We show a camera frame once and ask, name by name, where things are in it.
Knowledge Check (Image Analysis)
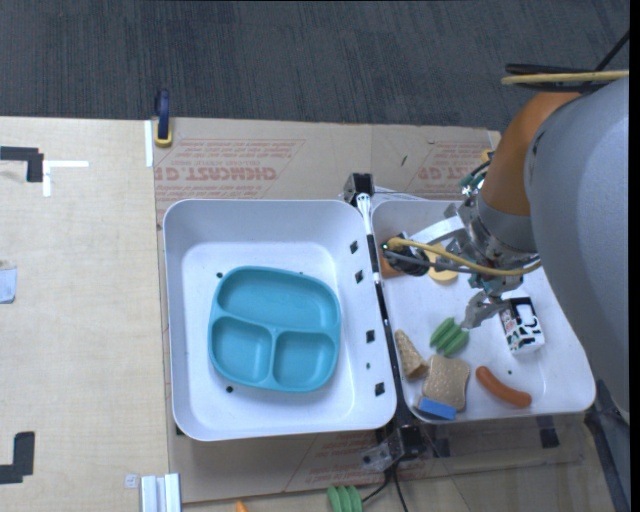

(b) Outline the blue block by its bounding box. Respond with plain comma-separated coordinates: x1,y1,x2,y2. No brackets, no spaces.
416,396,458,422

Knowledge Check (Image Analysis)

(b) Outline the tan waffle cone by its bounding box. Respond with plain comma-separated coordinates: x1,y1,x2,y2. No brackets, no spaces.
393,328,430,382

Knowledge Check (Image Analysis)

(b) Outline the black block with thin wires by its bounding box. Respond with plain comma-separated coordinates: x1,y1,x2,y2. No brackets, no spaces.
343,172,376,202
359,423,425,472

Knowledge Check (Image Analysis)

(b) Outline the thin black and white rod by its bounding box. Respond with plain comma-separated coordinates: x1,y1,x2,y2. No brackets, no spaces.
356,193,407,432

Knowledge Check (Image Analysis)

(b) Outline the black and white milk carton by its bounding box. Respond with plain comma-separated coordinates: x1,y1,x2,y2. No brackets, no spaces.
499,296,547,356

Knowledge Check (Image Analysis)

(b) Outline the blue divided plate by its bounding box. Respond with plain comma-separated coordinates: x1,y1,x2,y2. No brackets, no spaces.
207,265,343,394

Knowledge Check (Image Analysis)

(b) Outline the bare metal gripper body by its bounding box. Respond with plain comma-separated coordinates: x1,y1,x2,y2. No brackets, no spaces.
457,199,542,302

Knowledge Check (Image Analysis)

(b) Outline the orange sausage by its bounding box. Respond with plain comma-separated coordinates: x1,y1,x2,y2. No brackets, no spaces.
474,365,533,409

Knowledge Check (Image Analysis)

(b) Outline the white plastic tray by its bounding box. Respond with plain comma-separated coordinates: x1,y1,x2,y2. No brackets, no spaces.
370,198,598,426
162,198,399,443

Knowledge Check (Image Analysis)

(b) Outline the green pea pod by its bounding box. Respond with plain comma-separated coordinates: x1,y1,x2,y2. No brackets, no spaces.
429,316,471,358
326,484,364,512

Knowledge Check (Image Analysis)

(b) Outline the brown cardboard board red print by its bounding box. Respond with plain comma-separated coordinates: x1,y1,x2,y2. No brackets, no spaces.
152,117,601,505

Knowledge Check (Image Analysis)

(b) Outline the tan bread slice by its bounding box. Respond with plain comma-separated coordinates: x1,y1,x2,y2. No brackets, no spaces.
421,354,472,413

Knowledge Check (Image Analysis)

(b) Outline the yellow round biscuit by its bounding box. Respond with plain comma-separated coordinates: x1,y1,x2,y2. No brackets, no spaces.
428,249,461,286

